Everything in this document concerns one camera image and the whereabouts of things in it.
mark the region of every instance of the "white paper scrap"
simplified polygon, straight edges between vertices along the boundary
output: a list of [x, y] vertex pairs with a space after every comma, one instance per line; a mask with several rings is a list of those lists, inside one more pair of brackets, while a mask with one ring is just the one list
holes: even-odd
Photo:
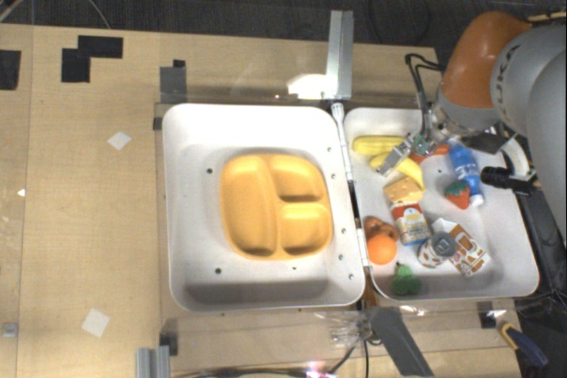
[[116, 150], [122, 150], [124, 146], [132, 140], [132, 137], [119, 131], [115, 135], [113, 135], [110, 139], [108, 139], [108, 143], [110, 143]]
[[89, 334], [100, 338], [103, 336], [109, 320], [110, 317], [107, 317], [97, 309], [90, 309], [89, 315], [82, 323], [82, 328]]

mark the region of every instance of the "white tray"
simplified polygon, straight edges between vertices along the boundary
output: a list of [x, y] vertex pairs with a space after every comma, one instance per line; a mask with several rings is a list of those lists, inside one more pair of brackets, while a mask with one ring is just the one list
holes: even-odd
[[[345, 130], [349, 143], [356, 195], [361, 217], [376, 216], [393, 224], [384, 186], [401, 178], [392, 171], [383, 177], [372, 169], [370, 158], [352, 151], [351, 144], [359, 135], [405, 135], [419, 130], [418, 110], [360, 108], [346, 115]], [[478, 167], [504, 166], [503, 156], [473, 152]], [[478, 274], [466, 278], [450, 263], [436, 269], [422, 266], [416, 259], [417, 245], [398, 243], [398, 255], [388, 265], [373, 265], [377, 288], [391, 299], [419, 301], [459, 298], [522, 297], [535, 291], [539, 272], [516, 197], [508, 189], [482, 185], [485, 203], [478, 208], [460, 210], [443, 197], [444, 188], [456, 179], [448, 156], [433, 156], [422, 163], [425, 191], [420, 202], [425, 218], [431, 224], [442, 217], [458, 222], [484, 246], [491, 256]], [[395, 262], [408, 265], [422, 279], [423, 285], [415, 297], [396, 297], [390, 290], [395, 274]]]
[[[361, 254], [329, 114], [313, 107], [178, 104], [164, 117], [163, 142], [170, 286], [181, 307], [349, 305], [361, 296]], [[334, 221], [325, 250], [285, 261], [251, 260], [232, 250], [221, 224], [221, 170], [236, 156], [258, 152], [290, 153], [321, 170]]]

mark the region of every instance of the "green toy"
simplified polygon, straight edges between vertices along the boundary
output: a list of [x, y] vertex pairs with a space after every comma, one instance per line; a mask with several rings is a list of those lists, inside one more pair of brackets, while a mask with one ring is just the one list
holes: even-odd
[[411, 268], [401, 263], [396, 263], [396, 275], [390, 283], [392, 293], [397, 297], [406, 295], [417, 295], [422, 287], [422, 281], [419, 277], [415, 277]]

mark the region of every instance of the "green object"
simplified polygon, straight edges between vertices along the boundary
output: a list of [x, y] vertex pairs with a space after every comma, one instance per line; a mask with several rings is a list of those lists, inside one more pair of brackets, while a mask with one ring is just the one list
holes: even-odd
[[445, 195], [458, 197], [461, 194], [465, 194], [468, 189], [469, 189], [469, 185], [467, 184], [466, 181], [463, 180], [454, 181], [451, 184], [449, 184], [445, 189]]
[[390, 283], [392, 293], [397, 297], [406, 295], [417, 295], [422, 287], [422, 281], [415, 277], [411, 268], [400, 263], [397, 264], [396, 275]]

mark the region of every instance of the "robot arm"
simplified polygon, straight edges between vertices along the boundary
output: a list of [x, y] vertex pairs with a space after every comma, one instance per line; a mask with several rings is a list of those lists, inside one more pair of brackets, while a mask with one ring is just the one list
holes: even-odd
[[507, 13], [474, 19], [451, 57], [432, 110], [431, 139], [480, 134], [501, 120], [527, 137], [565, 242], [565, 27], [531, 28]]

